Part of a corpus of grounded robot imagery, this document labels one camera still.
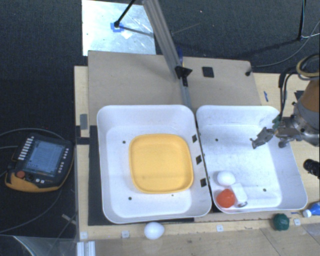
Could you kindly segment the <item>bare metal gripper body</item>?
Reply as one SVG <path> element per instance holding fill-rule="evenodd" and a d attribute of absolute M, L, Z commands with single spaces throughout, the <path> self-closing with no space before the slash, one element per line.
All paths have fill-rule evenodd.
<path fill-rule="evenodd" d="M 277 138 L 294 138 L 295 141 L 305 141 L 312 146 L 320 146 L 319 120 L 312 119 L 311 123 L 298 116 L 278 116 L 273 120 L 274 135 Z"/>

